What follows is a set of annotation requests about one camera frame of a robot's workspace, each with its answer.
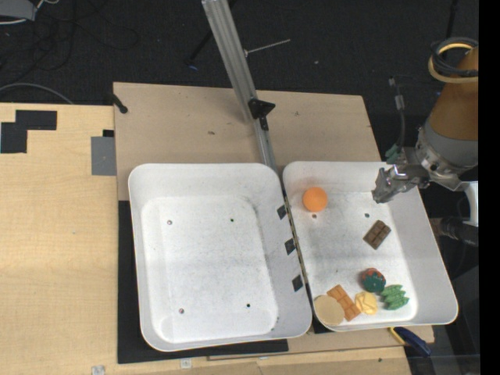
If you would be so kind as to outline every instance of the black floor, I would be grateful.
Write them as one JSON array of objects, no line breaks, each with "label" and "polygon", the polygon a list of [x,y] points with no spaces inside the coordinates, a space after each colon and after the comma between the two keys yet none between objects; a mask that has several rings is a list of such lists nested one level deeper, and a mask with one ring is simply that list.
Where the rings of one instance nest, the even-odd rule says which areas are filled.
[{"label": "black floor", "polygon": [[[232,13],[247,50],[290,39],[248,56],[257,89],[363,96],[383,157],[399,132],[388,79],[401,87],[406,144],[413,146],[442,87],[427,60],[430,44],[447,36],[451,6],[452,0],[237,0]],[[478,41],[479,0],[458,0],[456,8],[451,35]],[[114,81],[229,88],[213,39],[193,56],[208,31],[200,0],[44,4],[34,22],[0,25],[0,101],[63,102],[34,87],[2,90],[14,82],[90,105],[106,102]],[[464,179],[477,176],[476,168]],[[463,205],[463,195],[436,185],[422,196],[429,217],[455,216]],[[440,246],[452,278],[478,265],[478,249],[448,239]]]}]

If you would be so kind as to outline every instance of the orange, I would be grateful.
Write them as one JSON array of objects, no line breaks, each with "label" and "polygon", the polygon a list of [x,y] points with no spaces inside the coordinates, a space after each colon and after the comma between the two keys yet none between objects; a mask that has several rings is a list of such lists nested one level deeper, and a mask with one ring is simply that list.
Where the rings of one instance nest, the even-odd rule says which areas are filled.
[{"label": "orange", "polygon": [[317,213],[327,206],[328,196],[321,187],[310,187],[302,196],[302,202],[309,211]]}]

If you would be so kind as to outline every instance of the black bracket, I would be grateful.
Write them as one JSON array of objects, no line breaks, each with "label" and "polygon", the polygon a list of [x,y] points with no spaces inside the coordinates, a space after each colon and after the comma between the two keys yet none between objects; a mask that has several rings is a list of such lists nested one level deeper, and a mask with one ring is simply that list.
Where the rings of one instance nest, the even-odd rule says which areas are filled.
[{"label": "black bracket", "polygon": [[276,104],[263,102],[257,98],[251,98],[248,101],[248,107],[250,108],[250,113],[252,113],[253,119],[257,120],[257,118],[259,118],[260,127],[263,130],[269,130],[266,116],[273,110],[274,107],[276,107]]}]

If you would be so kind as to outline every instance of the wooden table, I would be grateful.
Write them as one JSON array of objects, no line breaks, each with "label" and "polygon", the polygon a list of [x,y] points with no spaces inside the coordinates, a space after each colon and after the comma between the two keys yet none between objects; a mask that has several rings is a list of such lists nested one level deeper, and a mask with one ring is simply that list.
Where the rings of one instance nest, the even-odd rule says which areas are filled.
[{"label": "wooden table", "polygon": [[[255,139],[251,133],[240,132],[245,126],[235,116],[238,111],[232,106],[236,99],[231,90],[116,84],[115,93],[130,109],[127,120],[134,121],[141,118],[138,113],[142,106],[173,107],[174,95],[193,100],[191,105],[183,105],[187,111],[163,111],[167,119],[178,119],[177,125],[171,124],[169,129],[178,140],[177,149],[163,146],[177,157],[171,162],[212,159],[207,152],[207,144],[212,142],[235,152],[231,156],[234,162],[255,156],[255,146],[250,142]],[[279,166],[305,155],[331,160],[333,154],[337,161],[380,159],[360,97],[284,92],[260,92],[259,97],[286,107],[276,108],[269,117]],[[205,114],[195,110],[200,106],[205,108]],[[225,122],[209,115],[212,106],[220,110]],[[117,117],[117,123],[122,121],[116,128],[119,176],[93,176],[91,137],[102,136],[104,129],[115,129],[115,114],[121,115],[116,108],[2,103],[0,122],[14,122],[16,110],[55,110],[58,117],[57,130],[28,131],[27,153],[0,154],[3,373],[88,375],[93,366],[104,366],[106,375],[410,373],[403,348],[386,330],[309,333],[291,339],[287,354],[266,359],[199,357],[191,360],[190,370],[181,369],[178,359],[117,364],[117,200],[120,196],[127,199],[123,168],[136,164],[137,155],[131,154],[127,146],[133,144],[137,150],[147,139],[151,142],[155,129],[144,130],[148,135],[144,141],[130,139],[126,136],[127,127],[141,129],[141,121],[132,127],[133,121],[124,124],[125,117]],[[315,110],[323,114],[315,118],[311,115]],[[318,122],[326,115],[331,118],[329,123]],[[188,126],[200,130],[198,137],[183,134]],[[300,141],[299,129],[302,135],[308,129],[320,133],[309,134]],[[337,145],[318,146],[316,138],[321,135],[322,140],[335,139]],[[234,145],[217,141],[217,137],[229,141],[237,137],[246,147],[238,152]],[[179,145],[186,155],[178,151]],[[202,153],[196,154],[196,146],[201,147]],[[154,154],[147,153],[143,159]],[[219,159],[215,162],[224,160],[220,150],[216,155]],[[434,340],[431,327],[413,330],[428,341]]]}]

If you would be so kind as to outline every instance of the white tray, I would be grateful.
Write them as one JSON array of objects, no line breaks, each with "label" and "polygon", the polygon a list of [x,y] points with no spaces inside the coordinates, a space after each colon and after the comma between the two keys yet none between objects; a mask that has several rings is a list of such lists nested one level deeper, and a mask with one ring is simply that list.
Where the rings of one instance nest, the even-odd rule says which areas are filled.
[{"label": "white tray", "polygon": [[[354,300],[363,290],[360,273],[374,267],[387,285],[402,284],[409,303],[375,315],[360,314],[331,330],[361,330],[424,324],[451,323],[458,305],[441,254],[430,228],[417,188],[377,204],[371,190],[384,162],[293,162],[284,170],[298,245],[304,261],[312,298],[340,284]],[[312,186],[323,188],[329,198],[325,210],[313,214],[302,204]],[[374,250],[363,236],[376,220],[391,233]]]},{"label": "white tray", "polygon": [[277,175],[144,164],[129,177],[141,331],[160,351],[304,334],[312,313]]}]

